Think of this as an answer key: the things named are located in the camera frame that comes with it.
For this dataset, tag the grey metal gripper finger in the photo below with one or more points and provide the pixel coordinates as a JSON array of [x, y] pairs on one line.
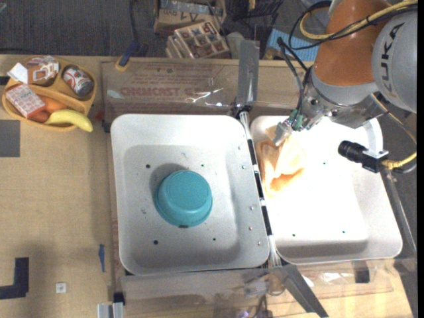
[[281, 136]]

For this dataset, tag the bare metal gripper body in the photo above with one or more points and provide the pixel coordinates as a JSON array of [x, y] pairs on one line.
[[314, 106]]

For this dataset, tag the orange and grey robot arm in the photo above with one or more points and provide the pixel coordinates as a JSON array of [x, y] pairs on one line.
[[351, 58]]

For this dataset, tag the white plastic tray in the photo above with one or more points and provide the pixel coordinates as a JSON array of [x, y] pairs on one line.
[[331, 210], [185, 131]]

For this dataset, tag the teal bowl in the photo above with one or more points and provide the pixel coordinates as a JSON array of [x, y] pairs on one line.
[[183, 197]]

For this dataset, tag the red and white can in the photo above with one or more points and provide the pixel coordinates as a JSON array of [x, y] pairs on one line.
[[77, 81]]

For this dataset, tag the yellow banana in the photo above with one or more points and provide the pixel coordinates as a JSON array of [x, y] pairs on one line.
[[71, 118]]

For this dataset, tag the orange divided plate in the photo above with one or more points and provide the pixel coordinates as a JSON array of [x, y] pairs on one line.
[[66, 94]]

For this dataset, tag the orange carrot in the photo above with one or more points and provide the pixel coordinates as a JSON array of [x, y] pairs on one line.
[[53, 105]]

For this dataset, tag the white and orange carton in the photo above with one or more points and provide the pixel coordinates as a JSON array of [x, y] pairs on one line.
[[43, 71]]

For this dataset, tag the pink and white packet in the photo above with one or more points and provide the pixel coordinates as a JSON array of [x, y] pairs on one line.
[[24, 99]]

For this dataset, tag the small white packet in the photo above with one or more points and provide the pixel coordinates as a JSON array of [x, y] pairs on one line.
[[18, 72]]

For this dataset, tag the black cylinder on white bracket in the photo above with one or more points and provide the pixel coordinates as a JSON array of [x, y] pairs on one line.
[[356, 152]]

